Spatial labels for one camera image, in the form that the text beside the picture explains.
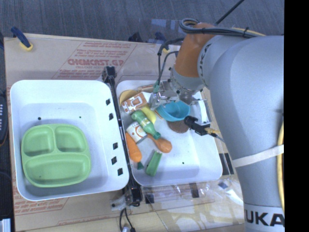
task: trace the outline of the white plastic tub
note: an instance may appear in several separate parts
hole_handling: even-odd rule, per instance
[[[122,189],[128,183],[124,148],[111,91],[106,84],[100,81],[24,80],[12,86],[10,98],[16,182],[24,198],[40,201],[107,192]],[[79,184],[35,187],[23,173],[21,141],[29,128],[55,123],[72,124],[84,132],[89,143],[91,173]]]
[[[139,86],[153,84],[154,81],[123,81],[116,88],[117,97],[127,89],[137,89]],[[120,108],[125,129],[132,123],[132,119]],[[154,177],[146,174],[145,169],[138,170],[137,164],[131,161],[135,180],[146,187],[188,184],[217,180],[222,175],[222,164],[217,146],[213,137],[200,136],[193,130],[186,133],[172,131],[163,119],[157,120],[154,127],[162,137],[171,141],[173,149],[163,154],[157,173]],[[138,144],[142,153],[142,164],[147,167],[154,150],[155,144],[151,139],[145,139]]]

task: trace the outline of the white band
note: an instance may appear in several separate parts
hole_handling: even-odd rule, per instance
[[[253,164],[253,163],[256,163],[262,160],[269,159],[271,157],[278,156],[283,153],[284,153],[284,145],[279,145],[279,146],[267,149],[265,151],[262,151],[252,156],[247,156],[247,157],[233,160],[233,166],[235,168],[246,166],[246,165]]]

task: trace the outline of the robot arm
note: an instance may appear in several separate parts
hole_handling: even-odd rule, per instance
[[[214,27],[203,23],[194,28]],[[285,230],[277,160],[271,157],[283,121],[283,45],[283,36],[247,39],[188,34],[165,87],[174,92],[165,102],[173,97],[171,100],[189,105],[201,88],[210,90],[214,114],[232,160],[270,152],[264,160],[237,167],[246,232]]]

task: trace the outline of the dark gray floor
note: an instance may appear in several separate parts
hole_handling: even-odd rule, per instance
[[[139,32],[144,41],[161,30],[167,39],[178,31],[167,25],[189,17],[214,23],[238,0],[0,0],[0,31],[125,41]],[[284,0],[246,0],[221,24],[249,27],[268,34],[284,33]],[[5,89],[4,55],[0,52],[0,88]],[[0,148],[0,171],[10,174],[8,142]],[[10,182],[0,176],[0,219],[11,210]]]

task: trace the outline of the cardboard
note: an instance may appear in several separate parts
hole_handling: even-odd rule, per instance
[[[117,83],[122,80],[155,80],[158,76],[157,51],[160,45],[25,35],[33,44],[30,52],[20,47],[17,38],[5,38],[4,41],[10,134],[12,134],[10,87],[19,80],[96,80],[100,79],[103,67],[107,65],[116,67]],[[170,46],[170,48],[174,51],[179,47]],[[163,72],[163,80],[169,77],[168,67],[172,66],[174,61],[175,56],[171,55]],[[204,95],[209,97],[207,90],[204,90]],[[226,153],[225,145],[219,140],[216,142],[218,150]],[[11,148],[11,163],[17,232],[30,230],[94,232],[102,231],[102,228],[104,231],[119,230],[120,211],[112,210],[111,201],[121,197],[121,190],[31,202],[25,200],[17,190],[13,148]],[[131,222],[137,231],[193,231],[243,223],[241,191],[237,177],[233,175],[232,178],[233,180],[229,179],[225,184],[227,189],[219,185],[226,176],[223,176],[223,180],[213,183],[199,184],[203,186],[199,189],[200,198],[192,199],[191,187],[185,185],[175,196],[165,197],[161,202],[146,204],[144,200],[140,207],[129,210]],[[226,192],[228,189],[238,190],[236,193],[240,199],[239,203],[230,198],[230,194]],[[224,231],[234,231],[233,227],[232,229],[226,227]]]

